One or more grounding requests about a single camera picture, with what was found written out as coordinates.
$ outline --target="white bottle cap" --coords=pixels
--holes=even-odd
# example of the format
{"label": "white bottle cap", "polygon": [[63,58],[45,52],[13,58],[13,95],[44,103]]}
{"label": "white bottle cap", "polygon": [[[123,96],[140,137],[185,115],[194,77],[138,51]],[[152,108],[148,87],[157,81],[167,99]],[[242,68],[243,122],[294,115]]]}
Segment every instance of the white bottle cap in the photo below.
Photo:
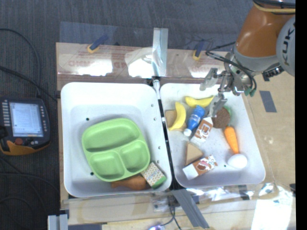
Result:
{"label": "white bottle cap", "polygon": [[184,134],[185,136],[190,136],[190,135],[192,134],[192,130],[186,128],[186,129],[183,131],[183,134]]}

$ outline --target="egg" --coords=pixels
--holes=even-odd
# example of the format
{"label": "egg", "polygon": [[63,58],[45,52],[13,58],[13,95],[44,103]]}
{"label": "egg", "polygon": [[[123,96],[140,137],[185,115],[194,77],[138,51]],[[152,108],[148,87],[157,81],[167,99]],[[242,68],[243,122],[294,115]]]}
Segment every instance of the egg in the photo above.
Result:
{"label": "egg", "polygon": [[232,155],[228,159],[227,164],[236,169],[243,169],[247,166],[248,160],[243,154],[238,153],[238,154]]}

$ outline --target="dark gray carpet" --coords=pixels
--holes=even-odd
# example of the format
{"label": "dark gray carpet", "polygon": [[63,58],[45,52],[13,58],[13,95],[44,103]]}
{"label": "dark gray carpet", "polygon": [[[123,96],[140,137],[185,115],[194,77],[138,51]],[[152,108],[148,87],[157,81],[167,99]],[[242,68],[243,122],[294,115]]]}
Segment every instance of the dark gray carpet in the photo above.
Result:
{"label": "dark gray carpet", "polygon": [[[117,28],[114,42],[121,45],[150,46],[146,32],[154,27],[169,28],[172,48],[192,48],[200,38],[212,38],[215,46],[222,45],[236,40],[251,7],[251,0],[0,0],[0,27],[22,33],[40,56],[37,65],[21,37],[0,31],[0,65],[32,78],[55,96],[56,42],[90,43],[101,35],[99,26],[107,25]],[[145,30],[132,35],[132,28]],[[32,84],[8,73],[0,73],[0,83],[0,95],[35,96]],[[57,105],[44,93],[42,98],[51,121],[51,145],[35,154],[0,154],[0,158],[21,173],[48,180],[58,188]],[[17,173],[3,160],[0,164],[0,173]],[[59,195],[49,184],[17,175],[0,176],[0,229],[46,228],[47,215],[58,213]]]}

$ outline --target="green plate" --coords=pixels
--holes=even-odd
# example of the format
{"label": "green plate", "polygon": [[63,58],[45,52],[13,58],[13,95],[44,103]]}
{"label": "green plate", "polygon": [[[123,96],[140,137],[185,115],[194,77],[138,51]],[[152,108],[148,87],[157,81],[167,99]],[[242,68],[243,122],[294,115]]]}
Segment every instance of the green plate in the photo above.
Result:
{"label": "green plate", "polygon": [[147,143],[130,119],[116,118],[88,127],[82,147],[93,173],[113,182],[145,170],[150,162]]}

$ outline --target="toy banana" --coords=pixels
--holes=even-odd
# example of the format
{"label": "toy banana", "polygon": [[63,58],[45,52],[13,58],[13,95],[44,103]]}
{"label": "toy banana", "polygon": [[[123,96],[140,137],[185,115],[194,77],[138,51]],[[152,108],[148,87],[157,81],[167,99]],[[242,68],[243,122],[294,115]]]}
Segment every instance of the toy banana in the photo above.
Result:
{"label": "toy banana", "polygon": [[196,105],[200,105],[201,107],[207,107],[210,104],[210,102],[212,101],[213,98],[214,98],[214,96],[202,98],[202,99],[194,99],[193,97],[186,96],[185,100],[186,100],[186,103],[190,107],[194,108],[194,107],[196,107]]}
{"label": "toy banana", "polygon": [[177,112],[177,116],[173,125],[168,128],[170,131],[173,129],[181,128],[186,121],[187,112],[183,104],[181,104],[180,102],[175,102],[175,109]]}

